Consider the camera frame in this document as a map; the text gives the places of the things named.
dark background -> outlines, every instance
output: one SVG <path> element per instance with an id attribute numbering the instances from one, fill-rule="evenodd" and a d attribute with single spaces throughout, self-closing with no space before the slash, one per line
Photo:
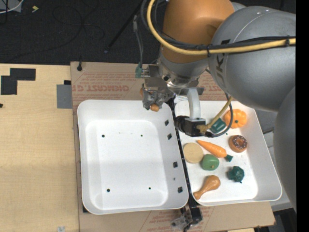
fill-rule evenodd
<path id="1" fill-rule="evenodd" d="M 70 65 L 71 61 L 138 63 L 139 46 L 130 16 L 142 0 L 24 0 L 21 12 L 0 14 L 0 63 Z M 296 0 L 231 0 L 296 14 Z M 159 8 L 162 23 L 165 7 Z M 138 21 L 143 63 L 158 56 L 159 42 Z M 123 32 L 116 37 L 121 28 Z M 272 130 L 276 114 L 257 111 L 263 132 Z M 294 232 L 293 210 L 276 213 L 283 227 L 259 232 Z"/>

brown donut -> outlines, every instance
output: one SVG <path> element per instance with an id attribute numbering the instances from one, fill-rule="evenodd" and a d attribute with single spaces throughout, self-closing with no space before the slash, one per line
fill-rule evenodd
<path id="1" fill-rule="evenodd" d="M 237 153 L 241 153 L 247 149 L 248 142 L 241 135 L 231 136 L 228 140 L 228 144 L 230 145 L 231 149 Z"/>

beige round toy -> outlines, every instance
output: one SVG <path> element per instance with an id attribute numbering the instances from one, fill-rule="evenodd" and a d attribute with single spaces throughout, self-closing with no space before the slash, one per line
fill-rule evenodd
<path id="1" fill-rule="evenodd" d="M 184 158 L 189 163 L 198 163 L 204 157 L 204 152 L 198 144 L 187 143 L 183 147 Z"/>

white cable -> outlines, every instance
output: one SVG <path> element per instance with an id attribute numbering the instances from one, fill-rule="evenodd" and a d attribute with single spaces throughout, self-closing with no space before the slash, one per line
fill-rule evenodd
<path id="1" fill-rule="evenodd" d="M 18 8 L 22 3 L 23 3 L 24 0 L 21 0 L 19 2 L 19 4 L 17 4 L 14 8 L 12 9 L 9 9 L 8 11 L 1 11 L 0 14 L 3 14 L 3 13 L 7 13 L 7 12 L 10 12 L 10 11 L 13 11 L 14 9 Z"/>

orange pumpkin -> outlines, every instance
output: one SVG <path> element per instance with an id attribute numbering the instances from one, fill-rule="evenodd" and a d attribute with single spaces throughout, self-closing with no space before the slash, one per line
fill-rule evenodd
<path id="1" fill-rule="evenodd" d="M 228 125 L 231 120 L 231 111 L 229 110 L 224 115 L 225 123 Z M 245 124 L 247 124 L 247 114 L 240 110 L 240 109 L 233 109 L 233 123 L 231 125 L 231 128 L 239 128 L 243 127 Z"/>

